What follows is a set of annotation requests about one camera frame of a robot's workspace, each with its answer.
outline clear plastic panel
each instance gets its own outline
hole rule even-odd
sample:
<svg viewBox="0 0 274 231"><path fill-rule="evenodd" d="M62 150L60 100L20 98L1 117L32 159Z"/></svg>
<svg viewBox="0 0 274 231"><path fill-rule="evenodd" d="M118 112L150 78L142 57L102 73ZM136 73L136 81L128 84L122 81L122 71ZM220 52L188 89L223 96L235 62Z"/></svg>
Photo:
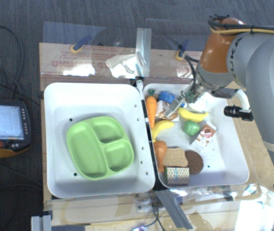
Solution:
<svg viewBox="0 0 274 231"><path fill-rule="evenodd" d="M274 192L256 185L250 187L256 192L245 198L228 187L170 191L180 203L192 231L274 230ZM49 201L49 210L52 210L53 227L78 225L86 226L87 230L102 231L112 228L162 230L155 221L158 218L165 230L177 230L165 207L150 192L70 201L52 200Z"/></svg>
<svg viewBox="0 0 274 231"><path fill-rule="evenodd" d="M186 51L203 51L210 35L209 25L201 22L147 19L146 28L152 30L151 48L177 51L187 40Z"/></svg>
<svg viewBox="0 0 274 231"><path fill-rule="evenodd" d="M149 75L151 30L44 23L41 74L92 80Z"/></svg>

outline green plate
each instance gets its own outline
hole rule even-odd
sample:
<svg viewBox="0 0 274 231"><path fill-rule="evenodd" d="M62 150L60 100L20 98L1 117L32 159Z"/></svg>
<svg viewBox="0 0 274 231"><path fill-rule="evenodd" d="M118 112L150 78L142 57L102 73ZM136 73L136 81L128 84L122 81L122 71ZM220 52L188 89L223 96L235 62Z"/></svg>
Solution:
<svg viewBox="0 0 274 231"><path fill-rule="evenodd" d="M75 167L89 180L117 174L134 161L134 150L126 132L109 116L75 123L69 128L66 140Z"/></svg>

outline cookie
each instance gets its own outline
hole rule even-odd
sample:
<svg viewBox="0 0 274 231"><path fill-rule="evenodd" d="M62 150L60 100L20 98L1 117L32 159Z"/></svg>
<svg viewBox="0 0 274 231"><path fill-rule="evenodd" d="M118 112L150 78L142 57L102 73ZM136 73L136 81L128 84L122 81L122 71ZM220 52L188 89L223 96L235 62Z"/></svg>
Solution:
<svg viewBox="0 0 274 231"><path fill-rule="evenodd" d="M188 161L188 168L190 174L198 174L203 169L203 159L202 157L195 151L185 151L185 157Z"/></svg>

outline orange carrot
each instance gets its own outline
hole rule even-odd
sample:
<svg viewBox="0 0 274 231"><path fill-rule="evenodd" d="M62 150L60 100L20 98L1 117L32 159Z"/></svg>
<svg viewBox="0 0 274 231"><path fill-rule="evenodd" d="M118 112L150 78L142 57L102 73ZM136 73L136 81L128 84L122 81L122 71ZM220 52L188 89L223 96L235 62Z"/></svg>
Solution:
<svg viewBox="0 0 274 231"><path fill-rule="evenodd" d="M146 99L146 108L147 108L147 112L148 112L150 128L154 127L155 115L156 115L157 101L156 101L156 98L153 96L154 92L155 92L155 90L149 89L149 97L147 97L147 99Z"/></svg>

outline banana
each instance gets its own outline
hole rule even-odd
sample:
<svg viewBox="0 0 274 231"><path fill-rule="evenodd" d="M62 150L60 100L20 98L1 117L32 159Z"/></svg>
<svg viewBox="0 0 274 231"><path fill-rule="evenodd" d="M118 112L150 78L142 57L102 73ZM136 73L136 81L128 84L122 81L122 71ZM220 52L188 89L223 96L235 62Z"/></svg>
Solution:
<svg viewBox="0 0 274 231"><path fill-rule="evenodd" d="M174 126L174 122L169 120L162 120L162 121L155 122L154 127L151 129L153 143L155 142L155 139L157 135L160 133L160 131L167 128L172 128L173 126Z"/></svg>
<svg viewBox="0 0 274 231"><path fill-rule="evenodd" d="M193 113L193 112L190 112L187 109L182 108L182 107L178 108L177 111L178 111L179 115L182 118L184 118L185 120L194 121L196 123L203 121L203 119L209 115L209 113L207 113L207 112L205 112L203 114Z"/></svg>

